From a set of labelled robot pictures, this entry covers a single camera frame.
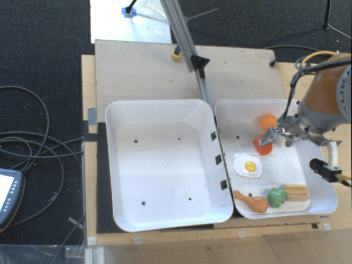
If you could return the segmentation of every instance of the handheld device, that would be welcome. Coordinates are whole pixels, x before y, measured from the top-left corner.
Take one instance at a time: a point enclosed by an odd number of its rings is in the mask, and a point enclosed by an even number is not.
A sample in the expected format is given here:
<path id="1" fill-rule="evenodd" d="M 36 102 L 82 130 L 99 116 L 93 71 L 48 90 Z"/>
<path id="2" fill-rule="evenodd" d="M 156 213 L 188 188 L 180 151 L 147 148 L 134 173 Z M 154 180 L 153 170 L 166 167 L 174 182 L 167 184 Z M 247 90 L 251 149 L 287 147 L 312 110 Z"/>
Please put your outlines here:
<path id="1" fill-rule="evenodd" d="M 11 223 L 22 200 L 25 178 L 20 171 L 0 168 L 0 233 Z"/>

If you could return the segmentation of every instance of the red toy object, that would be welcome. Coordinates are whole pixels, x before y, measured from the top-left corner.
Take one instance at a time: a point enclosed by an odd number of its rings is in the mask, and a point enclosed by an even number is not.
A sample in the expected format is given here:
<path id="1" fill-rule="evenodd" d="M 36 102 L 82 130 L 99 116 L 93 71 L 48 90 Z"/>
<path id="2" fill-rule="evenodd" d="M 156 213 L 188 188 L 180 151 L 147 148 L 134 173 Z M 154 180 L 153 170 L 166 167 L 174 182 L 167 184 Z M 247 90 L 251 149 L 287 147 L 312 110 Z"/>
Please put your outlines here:
<path id="1" fill-rule="evenodd" d="M 265 145 L 264 147 L 261 147 L 258 142 L 258 140 L 261 140 L 261 139 L 263 139 L 263 136 L 255 138 L 253 141 L 253 144 L 255 145 L 255 148 L 257 149 L 258 153 L 261 156 L 265 156 L 271 152 L 271 150 L 273 149 L 273 144 L 270 143 L 270 144 Z"/>

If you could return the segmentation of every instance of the egg yolk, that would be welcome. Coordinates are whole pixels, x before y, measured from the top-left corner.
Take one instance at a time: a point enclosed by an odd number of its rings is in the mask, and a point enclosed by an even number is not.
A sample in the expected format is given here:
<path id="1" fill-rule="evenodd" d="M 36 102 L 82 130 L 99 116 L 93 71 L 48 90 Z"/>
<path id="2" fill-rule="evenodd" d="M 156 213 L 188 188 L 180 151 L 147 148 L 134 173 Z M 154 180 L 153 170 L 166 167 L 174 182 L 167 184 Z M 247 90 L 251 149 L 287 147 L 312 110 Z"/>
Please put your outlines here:
<path id="1" fill-rule="evenodd" d="M 253 161 L 247 161 L 244 164 L 244 168 L 248 171 L 248 172 L 254 172 L 255 170 L 257 170 L 257 167 L 255 165 L 255 163 Z"/>

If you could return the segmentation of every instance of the dark floor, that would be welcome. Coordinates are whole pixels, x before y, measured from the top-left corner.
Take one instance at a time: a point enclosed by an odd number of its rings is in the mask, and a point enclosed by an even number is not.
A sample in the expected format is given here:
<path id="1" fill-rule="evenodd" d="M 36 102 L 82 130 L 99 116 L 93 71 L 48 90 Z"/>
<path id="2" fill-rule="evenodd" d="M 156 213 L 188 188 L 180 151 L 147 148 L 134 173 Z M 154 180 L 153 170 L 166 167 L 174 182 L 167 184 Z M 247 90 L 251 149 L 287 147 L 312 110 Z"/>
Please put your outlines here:
<path id="1" fill-rule="evenodd" d="M 263 48 L 302 45 L 351 52 L 351 39 L 322 29 L 327 0 L 180 0 L 187 17 L 219 11 L 189 21 L 196 44 Z M 332 0 L 331 24 L 351 34 L 351 0 Z M 67 141 L 83 134 L 80 56 L 93 54 L 90 0 L 0 0 L 0 86 L 18 85 L 37 93 L 50 114 L 50 136 Z M 278 49 L 278 60 L 293 62 L 310 53 Z M 29 94 L 0 90 L 0 132 L 45 130 L 43 108 Z M 80 143 L 72 145 L 80 150 Z M 0 154 L 0 168 L 15 164 Z M 71 231 L 68 222 L 83 213 L 80 168 L 63 159 L 64 188 L 38 217 L 0 234 L 2 244 L 59 244 Z M 27 174 L 17 222 L 43 208 L 61 182 L 56 159 L 37 161 Z M 81 238 L 77 230 L 68 244 Z"/>

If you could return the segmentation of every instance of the blue base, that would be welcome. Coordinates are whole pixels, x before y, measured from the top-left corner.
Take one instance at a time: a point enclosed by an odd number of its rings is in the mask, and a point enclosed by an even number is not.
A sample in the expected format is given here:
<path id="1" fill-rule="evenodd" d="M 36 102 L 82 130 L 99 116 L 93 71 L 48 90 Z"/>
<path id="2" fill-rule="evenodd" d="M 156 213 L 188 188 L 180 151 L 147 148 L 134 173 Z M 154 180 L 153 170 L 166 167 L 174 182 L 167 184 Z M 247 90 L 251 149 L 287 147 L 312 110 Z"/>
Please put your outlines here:
<path id="1" fill-rule="evenodd" d="M 132 10 L 131 10 L 131 13 L 130 14 L 127 14 L 126 13 L 126 8 L 122 8 L 122 14 L 124 15 L 125 18 L 130 18 L 132 19 L 133 17 L 137 16 L 137 11 L 135 8 L 132 7 Z"/>

